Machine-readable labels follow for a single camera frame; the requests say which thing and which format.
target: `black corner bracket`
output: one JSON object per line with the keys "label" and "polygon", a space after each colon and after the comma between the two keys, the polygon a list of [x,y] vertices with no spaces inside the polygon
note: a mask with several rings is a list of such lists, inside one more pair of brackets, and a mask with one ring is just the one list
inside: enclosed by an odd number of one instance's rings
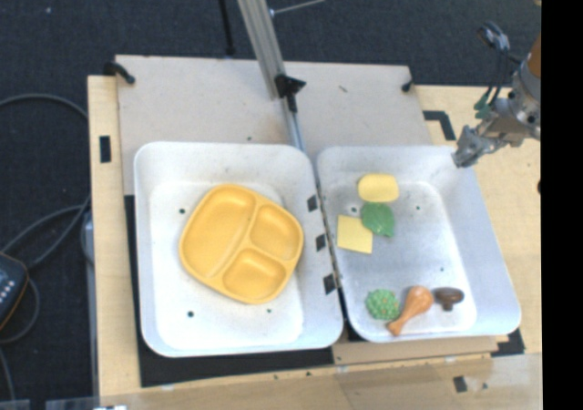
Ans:
{"label": "black corner bracket", "polygon": [[304,86],[306,86],[306,82],[281,74],[275,77],[275,86],[280,97],[287,98],[288,109],[291,112],[297,112],[298,105],[295,101],[295,95],[298,94]]}
{"label": "black corner bracket", "polygon": [[120,75],[123,77],[129,85],[133,85],[136,79],[131,76],[128,71],[121,66],[118,62],[107,62],[103,66],[103,74],[106,77],[114,77],[115,75]]}

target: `yellow square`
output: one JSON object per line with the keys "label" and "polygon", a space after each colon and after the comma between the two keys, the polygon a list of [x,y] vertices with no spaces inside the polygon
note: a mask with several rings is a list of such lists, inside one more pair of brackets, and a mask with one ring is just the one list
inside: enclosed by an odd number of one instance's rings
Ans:
{"label": "yellow square", "polygon": [[338,248],[370,254],[373,252],[373,232],[364,227],[358,218],[338,216],[336,245]]}

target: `dark floor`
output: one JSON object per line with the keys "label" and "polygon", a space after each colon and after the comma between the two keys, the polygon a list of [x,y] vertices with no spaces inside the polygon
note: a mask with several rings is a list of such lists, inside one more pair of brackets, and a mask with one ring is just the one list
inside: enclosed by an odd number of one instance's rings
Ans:
{"label": "dark floor", "polygon": [[[268,0],[282,8],[310,0]],[[237,58],[252,58],[234,0],[227,0]],[[418,84],[486,85],[494,54],[476,38],[493,20],[511,53],[527,53],[541,28],[531,0],[326,0],[275,17],[286,60],[399,64]],[[0,0],[0,101],[47,93],[87,106],[87,75],[116,54],[224,56],[217,0]],[[472,107],[475,97],[468,99]],[[87,124],[71,108],[36,99],[0,102],[0,248],[89,190]],[[71,217],[46,224],[9,254],[32,261]],[[86,265],[78,227],[31,270],[41,294],[34,329],[3,350],[18,398],[91,394]],[[9,324],[34,311],[28,294]],[[10,331],[3,331],[6,338]],[[0,369],[0,401],[9,393]]]}

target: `black device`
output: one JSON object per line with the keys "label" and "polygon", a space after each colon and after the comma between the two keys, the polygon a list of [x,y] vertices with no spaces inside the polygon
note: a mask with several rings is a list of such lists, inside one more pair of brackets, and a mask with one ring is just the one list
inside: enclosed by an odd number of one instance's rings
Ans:
{"label": "black device", "polygon": [[20,303],[27,285],[26,266],[0,251],[0,330]]}

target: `toy chicken drumstick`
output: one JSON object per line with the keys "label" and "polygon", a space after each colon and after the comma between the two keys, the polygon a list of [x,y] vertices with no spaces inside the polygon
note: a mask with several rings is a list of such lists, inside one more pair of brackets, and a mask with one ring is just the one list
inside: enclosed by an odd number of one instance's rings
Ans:
{"label": "toy chicken drumstick", "polygon": [[399,318],[386,325],[392,335],[399,335],[404,324],[417,314],[425,313],[434,304],[434,296],[421,285],[412,287],[404,299],[404,308]]}

